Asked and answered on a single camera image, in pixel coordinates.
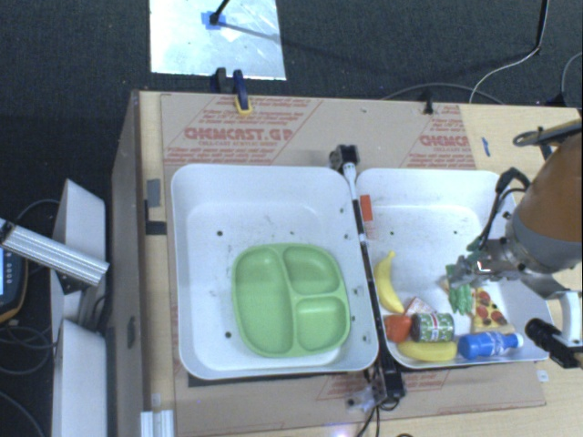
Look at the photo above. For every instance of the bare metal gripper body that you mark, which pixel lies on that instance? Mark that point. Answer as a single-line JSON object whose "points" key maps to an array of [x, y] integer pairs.
{"points": [[501, 260]]}

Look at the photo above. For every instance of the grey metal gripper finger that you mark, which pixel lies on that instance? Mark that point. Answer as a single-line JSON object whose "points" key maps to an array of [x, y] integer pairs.
{"points": [[483, 277], [461, 277]]}

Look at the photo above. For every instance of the green asparagus bunch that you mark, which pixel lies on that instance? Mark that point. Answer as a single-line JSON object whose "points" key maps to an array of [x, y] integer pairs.
{"points": [[461, 301]]}

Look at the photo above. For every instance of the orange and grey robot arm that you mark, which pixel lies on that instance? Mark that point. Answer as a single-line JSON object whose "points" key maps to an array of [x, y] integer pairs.
{"points": [[553, 189]]}

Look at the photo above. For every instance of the pizza slice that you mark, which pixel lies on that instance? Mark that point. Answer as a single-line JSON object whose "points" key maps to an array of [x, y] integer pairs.
{"points": [[487, 312]]}

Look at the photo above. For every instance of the red and white carton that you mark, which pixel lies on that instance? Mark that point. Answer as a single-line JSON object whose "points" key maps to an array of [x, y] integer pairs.
{"points": [[419, 307]]}

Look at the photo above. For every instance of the green can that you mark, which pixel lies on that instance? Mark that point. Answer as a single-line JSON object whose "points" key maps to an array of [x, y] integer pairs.
{"points": [[432, 327]]}

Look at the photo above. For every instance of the white plastic tray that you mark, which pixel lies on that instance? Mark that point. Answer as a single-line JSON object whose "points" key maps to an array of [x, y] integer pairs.
{"points": [[423, 226], [255, 207]]}

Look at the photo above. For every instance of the blue bottle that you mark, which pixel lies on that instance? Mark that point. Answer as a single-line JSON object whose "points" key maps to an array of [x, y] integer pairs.
{"points": [[483, 345]]}

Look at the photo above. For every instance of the yellow banana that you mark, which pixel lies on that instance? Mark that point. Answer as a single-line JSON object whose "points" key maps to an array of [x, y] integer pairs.
{"points": [[386, 285], [428, 351]]}

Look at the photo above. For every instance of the orange toy pepper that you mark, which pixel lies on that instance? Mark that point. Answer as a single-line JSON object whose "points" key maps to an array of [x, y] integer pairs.
{"points": [[397, 328]]}

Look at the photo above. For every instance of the thin black and white rod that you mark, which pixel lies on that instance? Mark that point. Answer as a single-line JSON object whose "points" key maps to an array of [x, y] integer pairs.
{"points": [[364, 244]]}

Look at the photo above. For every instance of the orange rectangular tag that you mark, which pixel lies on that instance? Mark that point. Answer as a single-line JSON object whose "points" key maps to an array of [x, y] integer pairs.
{"points": [[366, 207]]}

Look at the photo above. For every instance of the green divided plate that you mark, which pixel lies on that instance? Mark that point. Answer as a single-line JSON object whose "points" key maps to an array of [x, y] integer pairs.
{"points": [[273, 298]]}

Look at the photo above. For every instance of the brown cardboard board, red print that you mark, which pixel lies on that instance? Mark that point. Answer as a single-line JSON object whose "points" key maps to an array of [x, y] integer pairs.
{"points": [[291, 135]]}

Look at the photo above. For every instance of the black cylinder on white bracket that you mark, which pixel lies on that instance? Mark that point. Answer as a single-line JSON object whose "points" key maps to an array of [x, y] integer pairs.
{"points": [[549, 335]]}

